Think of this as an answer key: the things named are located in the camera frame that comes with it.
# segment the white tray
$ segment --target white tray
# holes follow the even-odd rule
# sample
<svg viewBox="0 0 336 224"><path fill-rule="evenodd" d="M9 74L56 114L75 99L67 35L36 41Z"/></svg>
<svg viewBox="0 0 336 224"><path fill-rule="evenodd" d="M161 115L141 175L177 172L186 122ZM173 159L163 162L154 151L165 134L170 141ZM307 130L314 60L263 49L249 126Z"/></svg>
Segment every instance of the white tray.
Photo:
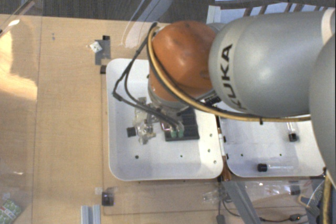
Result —
<svg viewBox="0 0 336 224"><path fill-rule="evenodd" d="M230 109L223 103L218 105ZM221 119L229 169L241 177L319 176L325 164L310 121L292 123L298 136L290 142L286 123L242 122ZM266 172L257 165L267 164Z"/></svg>
<svg viewBox="0 0 336 224"><path fill-rule="evenodd" d="M156 137L140 145L138 137L127 137L126 128L132 126L134 108L112 96L116 80L130 59L115 59L107 66L107 95L109 113L109 165L120 180L210 179L223 170L215 117L195 111L199 140L166 142L159 124L154 127ZM147 97L149 64L136 60L129 76L129 90L136 97ZM118 93L127 98L123 83Z"/></svg>

